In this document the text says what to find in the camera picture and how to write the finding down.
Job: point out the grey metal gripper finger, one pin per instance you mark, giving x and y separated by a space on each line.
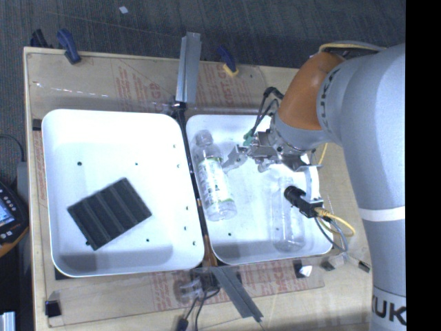
234 159
265 165

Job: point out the clear plastic bottle without label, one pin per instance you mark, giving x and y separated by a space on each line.
287 229

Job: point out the clear plastic bottle green label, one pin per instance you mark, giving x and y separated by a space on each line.
213 185

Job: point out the white plastic tray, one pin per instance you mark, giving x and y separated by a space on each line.
113 140
251 219

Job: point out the black ribbed rectangular panel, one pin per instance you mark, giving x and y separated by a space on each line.
108 212

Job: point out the black cylinder on white bracket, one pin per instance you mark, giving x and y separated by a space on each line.
303 200

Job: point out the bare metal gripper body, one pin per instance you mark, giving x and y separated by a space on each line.
267 148

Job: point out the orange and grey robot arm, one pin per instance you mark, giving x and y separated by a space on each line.
365 122

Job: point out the brown cardboard board red print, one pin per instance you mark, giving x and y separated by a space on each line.
138 81

